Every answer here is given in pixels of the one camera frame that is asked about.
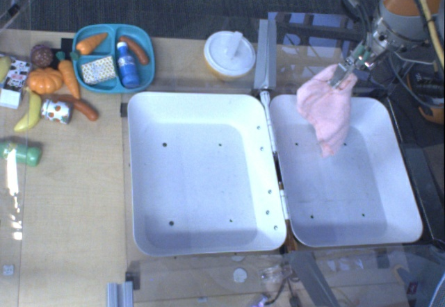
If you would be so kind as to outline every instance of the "pink towel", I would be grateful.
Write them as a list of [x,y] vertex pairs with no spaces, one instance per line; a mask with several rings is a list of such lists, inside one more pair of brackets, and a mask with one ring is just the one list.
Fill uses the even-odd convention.
[[327,82],[336,68],[326,67],[297,91],[297,111],[314,126],[324,158],[338,152],[348,135],[350,98],[357,82],[350,74],[338,88],[332,88]]

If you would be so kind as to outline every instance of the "toy banana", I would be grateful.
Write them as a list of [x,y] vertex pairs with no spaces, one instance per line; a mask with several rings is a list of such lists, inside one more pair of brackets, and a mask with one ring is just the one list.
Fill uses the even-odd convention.
[[9,72],[11,67],[11,58],[9,56],[2,56],[0,58],[0,82],[2,82]]
[[25,132],[33,128],[40,120],[40,107],[42,106],[42,99],[40,96],[26,88],[29,93],[29,109],[27,114],[21,118],[14,127],[16,132]]

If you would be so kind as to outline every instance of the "green plastic bottle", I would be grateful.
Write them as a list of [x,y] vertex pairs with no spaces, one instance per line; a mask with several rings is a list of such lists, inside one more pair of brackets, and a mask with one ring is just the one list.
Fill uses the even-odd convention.
[[14,142],[0,142],[0,157],[7,159],[10,153],[15,150],[15,160],[28,166],[37,166],[42,157],[42,150],[37,147],[27,147]]

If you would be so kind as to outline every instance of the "lid handle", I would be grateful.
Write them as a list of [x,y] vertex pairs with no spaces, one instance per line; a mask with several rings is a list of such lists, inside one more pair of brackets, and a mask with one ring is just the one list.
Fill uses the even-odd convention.
[[243,39],[243,34],[240,32],[234,32],[229,38],[227,47],[225,48],[224,52],[230,60],[234,58],[236,51],[238,50],[238,47],[240,45],[241,39]]

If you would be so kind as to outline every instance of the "blue tray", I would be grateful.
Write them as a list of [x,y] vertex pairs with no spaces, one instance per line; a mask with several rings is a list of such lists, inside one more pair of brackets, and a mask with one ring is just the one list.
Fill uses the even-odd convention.
[[[90,91],[103,93],[130,93],[144,90],[154,78],[154,52],[152,41],[148,34],[137,26],[128,24],[95,24],[86,26],[80,29],[74,36],[72,50],[76,51],[76,45],[81,40],[88,38],[91,35],[98,33],[108,33],[108,37],[89,55],[80,55],[78,60],[73,60],[74,72],[76,73],[77,81]],[[138,73],[140,77],[140,86],[137,88],[125,88],[122,84],[122,79],[119,77],[119,70],[116,59],[116,44],[120,36],[125,35],[139,44],[148,55],[150,61],[147,65],[141,65],[137,57],[132,54],[136,61]],[[83,82],[81,66],[90,61],[98,60],[106,56],[112,56],[115,62],[117,77],[112,78],[95,85],[88,85]]]

